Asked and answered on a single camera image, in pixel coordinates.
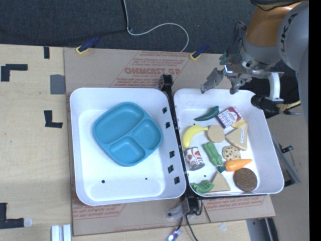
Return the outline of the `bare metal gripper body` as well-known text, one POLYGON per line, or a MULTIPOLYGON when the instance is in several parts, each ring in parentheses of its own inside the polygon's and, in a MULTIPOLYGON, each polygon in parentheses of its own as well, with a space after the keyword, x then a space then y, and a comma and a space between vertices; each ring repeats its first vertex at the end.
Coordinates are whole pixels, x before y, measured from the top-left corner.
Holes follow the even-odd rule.
POLYGON ((245 84, 254 78, 263 78, 274 64, 265 64, 254 59, 228 58, 224 63, 226 76, 233 84, 245 84))

